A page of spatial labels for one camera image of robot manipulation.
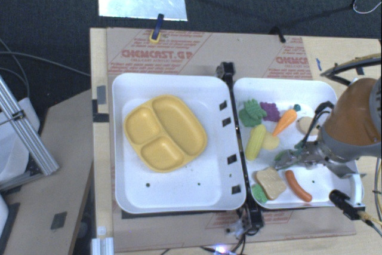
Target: bread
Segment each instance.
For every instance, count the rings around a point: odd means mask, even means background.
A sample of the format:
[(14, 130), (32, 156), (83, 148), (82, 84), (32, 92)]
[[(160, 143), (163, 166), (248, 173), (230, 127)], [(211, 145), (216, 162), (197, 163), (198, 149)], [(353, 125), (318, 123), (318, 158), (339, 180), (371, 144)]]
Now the bread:
[(269, 200), (275, 200), (287, 189), (286, 184), (273, 167), (256, 172), (255, 179), (261, 185)]

